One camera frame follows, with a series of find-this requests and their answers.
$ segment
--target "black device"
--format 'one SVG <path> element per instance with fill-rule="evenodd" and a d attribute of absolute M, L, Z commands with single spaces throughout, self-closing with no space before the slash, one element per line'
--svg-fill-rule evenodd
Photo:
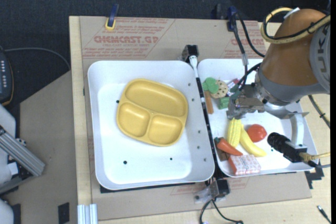
<path fill-rule="evenodd" d="M 13 94 L 13 75 L 11 65 L 4 54 L 0 51 L 0 104 L 6 104 Z"/>

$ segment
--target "orange carrot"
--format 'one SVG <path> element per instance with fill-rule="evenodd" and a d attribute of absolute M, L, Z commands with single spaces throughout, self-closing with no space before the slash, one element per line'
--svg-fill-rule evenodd
<path fill-rule="evenodd" d="M 232 147 L 223 137 L 216 137 L 214 140 L 217 148 L 219 148 L 221 151 L 224 151 L 231 155 L 242 156 L 242 153 Z"/>

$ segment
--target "wooden table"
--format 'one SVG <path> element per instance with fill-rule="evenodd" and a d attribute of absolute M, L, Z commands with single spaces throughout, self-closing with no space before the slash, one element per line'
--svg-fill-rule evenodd
<path fill-rule="evenodd" d="M 85 113 L 85 98 L 83 96 L 83 68 L 81 54 L 80 18 L 71 16 L 70 24 L 70 46 L 72 65 L 72 91 L 75 124 L 76 144 L 76 170 L 77 170 L 77 194 L 79 205 L 92 203 L 90 188 L 90 170 L 87 141 L 87 125 Z M 316 95 L 319 106 L 330 118 L 330 96 Z M 319 118 L 317 112 L 307 97 L 301 100 L 304 111 L 309 111 L 307 122 L 310 127 L 318 153 L 330 151 L 330 130 Z M 321 160 L 322 164 L 330 163 L 330 158 Z M 272 202 L 268 204 L 257 204 L 247 206 L 236 206 L 223 208 L 223 214 L 231 219 L 243 220 L 247 223 L 327 223 L 322 214 L 318 211 L 320 205 L 331 217 L 331 172 L 330 168 L 323 170 L 322 180 L 313 182 L 311 190 L 312 198 L 303 200 L 291 200 L 283 202 Z M 125 218 L 116 220 L 100 221 L 99 223 L 198 223 L 199 211 L 187 211 L 172 214 L 161 214 L 153 216 Z M 209 223 L 226 223 L 215 209 L 206 210 L 203 220 Z"/>

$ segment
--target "white tray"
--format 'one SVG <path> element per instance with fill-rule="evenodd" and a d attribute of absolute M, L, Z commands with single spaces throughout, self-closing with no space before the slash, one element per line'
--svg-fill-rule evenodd
<path fill-rule="evenodd" d="M 181 138 L 171 146 L 145 144 L 117 126 L 117 100 L 134 79 L 149 79 L 181 91 L 188 116 Z M 190 65 L 182 61 L 97 61 L 88 70 L 96 177 L 121 190 L 207 181 L 215 165 L 200 95 Z"/>
<path fill-rule="evenodd" d="M 261 59 L 249 59 L 249 68 L 261 62 Z M 200 76 L 201 82 L 208 77 L 215 79 L 221 79 L 226 83 L 230 81 L 241 78 L 244 75 L 244 67 L 242 60 L 240 59 L 205 59 L 201 61 L 198 65 L 198 74 Z M 255 72 L 251 73 L 247 78 L 247 84 L 254 82 Z M 212 100 L 214 113 L 209 114 L 209 122 L 211 127 L 211 132 L 213 138 L 224 137 L 226 138 L 228 119 L 226 117 L 227 109 L 218 109 L 218 103 L 216 100 Z M 302 112 L 301 105 L 299 103 L 294 103 L 287 106 L 289 111 Z M 277 132 L 279 134 L 285 135 L 289 139 L 291 138 L 291 123 L 290 120 L 280 120 L 279 118 L 272 116 L 271 114 L 264 113 L 247 113 L 244 118 L 242 118 L 242 124 L 244 126 L 249 126 L 254 123 L 262 125 L 268 134 L 272 132 Z M 316 147 L 314 145 L 311 133 L 307 126 L 307 121 L 303 119 L 304 122 L 304 144 L 308 147 L 308 153 L 316 154 Z M 267 138 L 256 143 L 259 147 L 267 152 L 267 156 L 257 158 L 260 165 L 261 171 L 258 174 L 275 174 L 275 173 L 288 173 L 297 172 L 304 170 L 311 170 L 312 168 L 304 163 L 292 163 L 283 155 L 275 150 L 272 150 L 270 145 L 267 143 Z M 248 154 L 241 145 L 238 145 L 237 149 L 244 154 Z M 242 177 L 235 176 L 233 170 L 231 169 L 228 161 L 221 161 L 216 153 L 218 165 L 220 169 L 228 176 L 231 177 Z"/>

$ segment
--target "corn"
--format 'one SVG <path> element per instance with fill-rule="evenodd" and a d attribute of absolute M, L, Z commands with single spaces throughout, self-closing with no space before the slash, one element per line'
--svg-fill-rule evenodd
<path fill-rule="evenodd" d="M 240 133 L 242 131 L 241 122 L 241 120 L 233 118 L 229 123 L 226 140 L 232 147 L 237 147 L 239 145 Z"/>

